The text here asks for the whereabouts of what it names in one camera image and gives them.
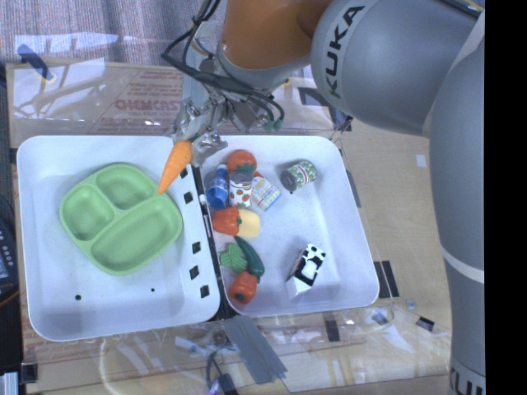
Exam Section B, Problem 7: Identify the dark green toy chili pepper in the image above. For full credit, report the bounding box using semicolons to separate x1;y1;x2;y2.
234;235;266;284

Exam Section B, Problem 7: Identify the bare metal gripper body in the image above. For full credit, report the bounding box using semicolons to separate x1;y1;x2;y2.
197;86;276;135

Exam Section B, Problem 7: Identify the green divided plate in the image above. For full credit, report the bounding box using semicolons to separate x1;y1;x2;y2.
58;161;184;277

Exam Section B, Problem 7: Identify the orange toy carrot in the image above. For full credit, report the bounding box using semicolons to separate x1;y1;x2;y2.
157;139;194;196

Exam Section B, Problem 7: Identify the black and white milk carton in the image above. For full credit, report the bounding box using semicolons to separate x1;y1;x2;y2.
285;243;328;303

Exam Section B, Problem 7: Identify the orange toy bell pepper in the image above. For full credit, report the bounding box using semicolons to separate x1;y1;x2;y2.
212;206;244;237
228;270;259;305

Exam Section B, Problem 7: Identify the orange toy tomato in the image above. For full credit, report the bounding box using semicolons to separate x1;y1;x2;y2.
226;149;259;177

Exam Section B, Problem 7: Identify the green and white can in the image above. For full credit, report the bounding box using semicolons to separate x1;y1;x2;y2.
280;159;318;192

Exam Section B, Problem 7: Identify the green toy leaf vegetable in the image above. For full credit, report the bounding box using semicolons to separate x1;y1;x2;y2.
218;242;249;274

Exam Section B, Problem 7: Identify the yellow toy lemon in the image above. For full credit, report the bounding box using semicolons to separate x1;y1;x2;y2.
237;208;262;239

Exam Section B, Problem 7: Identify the white can with orange print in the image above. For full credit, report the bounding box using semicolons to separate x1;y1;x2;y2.
228;170;254;210

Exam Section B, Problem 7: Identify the black block with thin wires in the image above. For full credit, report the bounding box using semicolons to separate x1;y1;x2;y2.
217;372;240;395

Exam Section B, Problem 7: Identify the blue toy bottle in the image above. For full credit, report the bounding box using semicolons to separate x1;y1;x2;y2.
205;163;231;211

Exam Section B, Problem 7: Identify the white plastic tray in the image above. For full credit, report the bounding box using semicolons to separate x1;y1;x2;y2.
16;134;222;342
192;134;380;318

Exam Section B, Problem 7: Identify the pale packet, yellow blue print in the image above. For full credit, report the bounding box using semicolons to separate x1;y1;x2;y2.
250;174;283;212

